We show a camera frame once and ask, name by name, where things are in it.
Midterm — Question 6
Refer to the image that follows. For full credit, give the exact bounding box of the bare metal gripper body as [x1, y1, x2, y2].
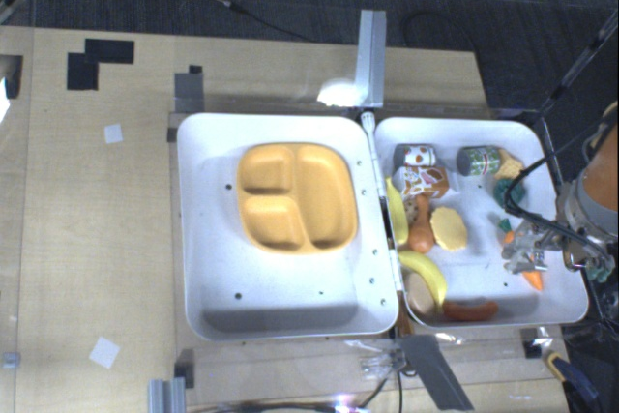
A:
[527, 216, 606, 270]

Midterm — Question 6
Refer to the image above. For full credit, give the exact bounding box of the orange carrot with green top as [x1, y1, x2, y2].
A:
[497, 217, 545, 292]

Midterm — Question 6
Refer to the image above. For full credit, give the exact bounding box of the white plastic tray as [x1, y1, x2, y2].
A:
[175, 111, 400, 342]
[373, 116, 591, 331]

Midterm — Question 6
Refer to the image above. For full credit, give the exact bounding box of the green broccoli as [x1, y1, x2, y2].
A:
[492, 178, 527, 210]

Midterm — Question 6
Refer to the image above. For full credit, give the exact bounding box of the yellow scalloped biscuit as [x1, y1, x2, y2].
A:
[429, 205, 470, 253]

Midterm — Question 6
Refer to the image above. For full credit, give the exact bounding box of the red-brown sausage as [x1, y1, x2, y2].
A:
[441, 300, 500, 323]

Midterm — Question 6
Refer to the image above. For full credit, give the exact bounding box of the yellow banana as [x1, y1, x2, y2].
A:
[398, 250, 449, 309]
[384, 175, 410, 249]

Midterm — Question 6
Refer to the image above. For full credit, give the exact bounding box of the small can with green label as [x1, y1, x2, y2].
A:
[456, 145, 502, 177]

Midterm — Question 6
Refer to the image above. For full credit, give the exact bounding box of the orange chicken drumstick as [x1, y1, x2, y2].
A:
[408, 193, 436, 255]

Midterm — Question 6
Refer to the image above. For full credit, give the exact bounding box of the brown and white carton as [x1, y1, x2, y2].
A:
[393, 164, 461, 201]

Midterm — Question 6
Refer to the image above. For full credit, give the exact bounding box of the small can with red label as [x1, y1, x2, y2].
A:
[392, 143, 438, 168]

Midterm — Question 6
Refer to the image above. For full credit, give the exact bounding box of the orange divided plate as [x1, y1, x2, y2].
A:
[236, 141, 360, 255]

